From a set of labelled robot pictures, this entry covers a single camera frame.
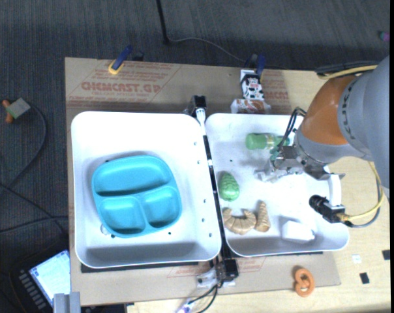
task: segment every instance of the blue divided plate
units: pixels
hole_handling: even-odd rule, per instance
[[[91,180],[104,227],[117,237],[137,237],[177,222],[181,197],[170,167],[149,155],[128,156],[100,165]]]

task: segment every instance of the table surface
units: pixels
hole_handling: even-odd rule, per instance
[[[74,192],[72,153],[70,142],[70,122],[77,114],[85,110],[97,108],[96,102],[91,105],[74,105],[74,85],[82,82],[78,78],[82,71],[88,74],[89,70],[97,69],[97,65],[106,63],[94,59],[66,59],[67,73],[67,136],[68,136],[68,206],[70,218],[70,255],[71,255],[71,282],[72,290],[80,292],[82,305],[99,305],[108,303],[129,303],[129,312],[176,312],[187,297],[195,297],[201,292],[195,292],[194,275],[177,277],[174,283],[166,284],[161,279],[167,280],[164,275],[165,268],[156,268],[152,271],[106,271],[99,273],[81,273],[80,261],[74,252]],[[73,71],[74,64],[80,70]],[[185,108],[191,95],[205,95],[208,104],[213,104],[210,112],[230,112],[229,106],[233,99],[240,98],[239,80],[240,68],[229,67],[203,67],[194,65],[167,65],[173,67],[167,78],[169,82],[162,80],[159,83],[164,89],[153,97],[147,106],[135,107],[133,111],[144,112],[177,112],[178,108]],[[134,65],[128,64],[124,69],[134,70]],[[291,108],[300,106],[307,109],[324,81],[317,78],[310,71],[280,70],[271,72],[272,76],[279,76],[280,85],[285,85],[288,101]],[[169,102],[164,99],[165,94],[180,94]],[[88,102],[78,98],[78,102]],[[277,106],[285,103],[279,100]],[[357,158],[342,158],[330,165],[331,171],[345,173],[341,181],[342,202],[346,212],[351,215],[359,214],[373,207],[377,202],[375,178],[367,162]],[[390,249],[389,229],[389,203],[385,199],[380,215],[370,226],[360,229],[349,229],[350,240],[346,248],[334,252],[327,252],[322,257],[291,257],[275,256],[269,258],[271,269],[264,271],[262,276],[264,286],[241,286],[239,283],[234,289],[220,289],[219,295],[214,300],[210,312],[369,312],[391,310],[391,278],[390,260],[385,259],[383,251]],[[313,293],[306,297],[299,297],[292,287],[292,279],[288,275],[282,276],[281,269],[289,269],[290,266],[303,265],[315,270],[319,286]],[[363,284],[361,274],[366,273],[369,283]],[[251,277],[259,282],[256,274],[243,275],[242,284],[250,283]],[[134,295],[134,293],[155,294]],[[208,304],[210,298],[201,300],[196,310]]]

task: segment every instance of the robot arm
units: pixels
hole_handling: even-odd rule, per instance
[[[374,162],[389,198],[389,57],[358,77],[328,80],[301,114],[293,145],[271,157],[270,174],[303,171],[329,179],[326,165],[358,157]]]

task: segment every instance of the wooden table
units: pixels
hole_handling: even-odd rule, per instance
[[[230,112],[233,99],[241,98],[240,68],[193,65],[127,63],[119,76],[106,75],[109,61],[66,59],[68,183],[72,290],[80,292],[82,305],[129,303],[129,312],[176,312],[196,291],[195,270],[152,270],[82,273],[74,251],[74,192],[70,122],[85,110],[133,112],[180,112],[192,95],[205,95],[207,113]],[[264,71],[267,103],[275,113],[309,107],[324,83],[308,71]],[[377,202],[374,174],[367,162],[343,158],[331,170],[345,173],[342,202],[354,215]],[[369,312],[391,309],[389,204],[384,201],[380,216],[371,226],[350,229],[350,242],[340,251],[321,256],[273,256],[259,263],[257,273],[242,273],[236,286],[220,289],[210,312]],[[303,264],[314,271],[318,287],[307,298],[292,289],[291,269]],[[361,274],[369,283],[363,284]],[[204,307],[204,299],[196,310]]]

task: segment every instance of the yellow cable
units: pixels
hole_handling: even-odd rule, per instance
[[[332,78],[337,78],[339,76],[345,76],[347,74],[355,74],[355,73],[360,73],[360,72],[366,72],[368,70],[374,70],[376,67],[377,67],[377,65],[355,67],[355,68],[350,68],[348,70],[342,70],[339,72],[335,72],[332,74],[318,75],[318,77],[323,80],[328,80],[328,79],[332,79]]]
[[[379,207],[381,207],[381,204],[382,204],[382,202],[383,202],[383,200],[384,200],[384,191],[382,190],[380,177],[378,176],[377,171],[376,171],[374,165],[373,165],[371,162],[368,162],[368,163],[369,163],[369,165],[370,165],[372,171],[374,172],[375,178],[376,178],[376,180],[377,180],[377,182],[378,182],[378,189],[379,189],[379,193],[380,193],[380,199],[378,200],[378,203],[377,203],[371,210],[368,210],[367,212],[361,213],[360,215],[350,216],[350,215],[347,215],[346,213],[341,213],[341,214],[339,215],[339,218],[341,219],[342,222],[345,222],[345,221],[347,221],[347,220],[351,221],[351,220],[363,218],[363,217],[365,217],[365,216],[369,216],[369,215],[375,213],[376,210],[377,210]]]

